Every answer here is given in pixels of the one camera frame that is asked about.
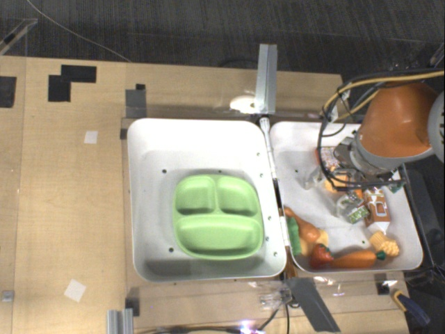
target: white square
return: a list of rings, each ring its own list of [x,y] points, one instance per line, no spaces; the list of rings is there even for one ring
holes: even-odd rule
[[[77,303],[81,301],[83,293],[85,292],[86,286],[77,282],[76,280],[71,280],[64,295]]]
[[[99,134],[98,131],[87,131],[85,134],[85,140],[83,140],[83,143],[97,143],[97,135]]]

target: black floor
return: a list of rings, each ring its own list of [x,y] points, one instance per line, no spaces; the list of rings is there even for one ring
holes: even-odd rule
[[[347,79],[424,66],[444,41],[445,0],[30,1],[132,62],[255,68],[259,43],[268,42],[278,46],[279,70],[332,72]],[[1,36],[23,18],[38,18],[38,25],[27,44],[9,54],[124,60],[64,31],[25,0],[0,0]],[[432,85],[442,91],[444,80]],[[444,165],[431,157],[410,167],[421,173],[443,230]],[[443,333],[444,319],[437,313],[445,312],[445,293],[437,283],[428,286],[413,287],[412,296],[435,316],[428,333]]]

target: green plate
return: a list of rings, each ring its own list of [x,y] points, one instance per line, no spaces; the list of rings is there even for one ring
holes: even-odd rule
[[[237,177],[184,178],[175,191],[173,225],[179,247],[206,260],[242,259],[263,244],[257,192]]]

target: toy carrot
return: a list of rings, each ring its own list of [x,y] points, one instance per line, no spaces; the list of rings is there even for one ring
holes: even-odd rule
[[[312,268],[317,269],[333,260],[334,258],[332,257],[329,248],[327,248],[323,244],[316,244],[312,251],[311,259],[309,260],[309,265]]]
[[[384,260],[385,252],[374,253],[371,250],[359,250],[338,257],[330,262],[330,266],[337,269],[366,269],[372,267],[377,260]]]
[[[311,223],[304,221],[301,219],[297,214],[295,214],[291,208],[284,207],[284,213],[289,218],[294,218],[297,221],[298,224],[298,232],[300,234],[300,237],[309,242],[313,243],[320,237],[320,230],[318,230],[314,225]]]

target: wooden table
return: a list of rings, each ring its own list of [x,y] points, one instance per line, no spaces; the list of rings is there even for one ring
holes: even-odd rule
[[[48,76],[60,75],[62,64],[97,66],[97,82],[72,83],[71,102],[48,102]],[[0,57],[0,76],[17,77],[14,107],[0,109],[0,290],[15,291],[13,302],[0,302],[0,333],[105,333],[107,310],[123,309],[125,90],[145,84],[155,113],[166,106],[220,113],[231,98],[253,90],[255,75],[254,70]],[[279,72],[277,83],[277,109],[307,116],[341,79]],[[84,143],[87,131],[98,132],[97,143]],[[79,302],[64,295],[71,279],[86,286]],[[401,273],[389,279],[407,293]],[[321,287],[321,294],[344,333],[408,332],[390,297],[376,294],[373,276],[339,280],[348,288],[344,296],[334,296],[332,287]],[[168,318],[177,303],[168,297],[171,287],[143,285],[153,303],[165,305],[156,307],[158,318]],[[229,312],[232,304],[223,295],[216,298],[218,305],[207,311]],[[187,306],[189,300],[184,295],[181,303]],[[259,311],[257,302],[246,305],[259,313],[253,319],[269,314]],[[301,310],[291,316],[295,331],[312,333]],[[267,327],[268,333],[285,328],[284,311]]]

